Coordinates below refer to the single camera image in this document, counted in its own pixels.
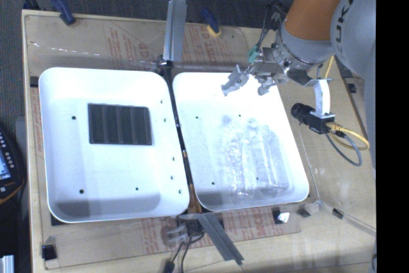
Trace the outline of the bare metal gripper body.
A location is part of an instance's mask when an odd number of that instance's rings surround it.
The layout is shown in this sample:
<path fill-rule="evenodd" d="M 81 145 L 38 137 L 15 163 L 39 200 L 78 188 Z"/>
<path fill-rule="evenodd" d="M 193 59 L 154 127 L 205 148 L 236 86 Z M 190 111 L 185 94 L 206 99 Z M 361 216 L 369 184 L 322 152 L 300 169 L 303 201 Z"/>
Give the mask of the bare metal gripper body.
<path fill-rule="evenodd" d="M 308 73 L 316 66 L 292 52 L 285 43 L 275 42 L 262 47 L 249 66 L 249 73 L 258 79 L 271 78 L 277 82 L 292 80 L 309 82 Z"/>

